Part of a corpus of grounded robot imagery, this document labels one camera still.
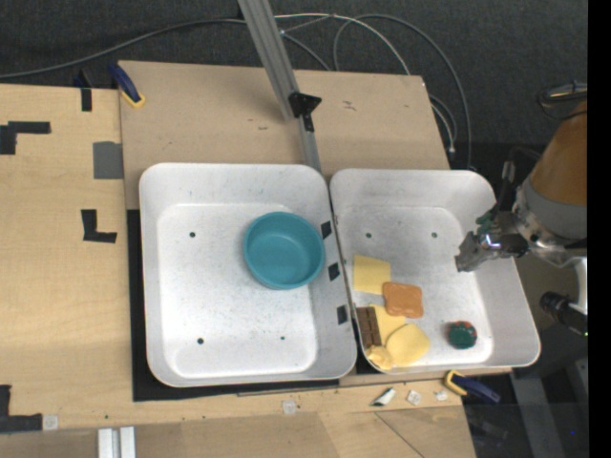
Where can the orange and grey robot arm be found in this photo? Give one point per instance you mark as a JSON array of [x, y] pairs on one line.
[[561, 170]]

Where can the teal bowl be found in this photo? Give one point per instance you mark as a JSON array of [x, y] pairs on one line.
[[284, 251]]

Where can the brown chocolate bar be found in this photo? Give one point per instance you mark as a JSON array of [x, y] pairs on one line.
[[368, 327]]

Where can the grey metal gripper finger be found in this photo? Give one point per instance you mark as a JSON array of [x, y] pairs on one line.
[[471, 241], [470, 261]]

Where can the small yellow lump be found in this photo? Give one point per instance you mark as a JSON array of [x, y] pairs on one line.
[[379, 357]]

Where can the pale yellow cheese slice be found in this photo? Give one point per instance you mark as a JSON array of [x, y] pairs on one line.
[[370, 274]]

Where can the green and red round toy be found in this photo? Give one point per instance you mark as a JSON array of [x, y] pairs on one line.
[[462, 336]]

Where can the brown flat board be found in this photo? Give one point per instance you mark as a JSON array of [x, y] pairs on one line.
[[215, 112]]

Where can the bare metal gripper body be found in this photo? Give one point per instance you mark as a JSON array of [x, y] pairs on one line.
[[508, 243]]

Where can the black cylinder on white bracket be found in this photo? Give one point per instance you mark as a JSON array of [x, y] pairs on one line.
[[565, 310]]

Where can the yellow flat slice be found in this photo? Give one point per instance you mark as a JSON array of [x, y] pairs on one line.
[[389, 321]]

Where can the orange toast slice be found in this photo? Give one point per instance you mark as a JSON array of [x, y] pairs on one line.
[[403, 299]]

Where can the white plastic tray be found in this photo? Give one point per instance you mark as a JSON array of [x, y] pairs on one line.
[[410, 208], [229, 332]]

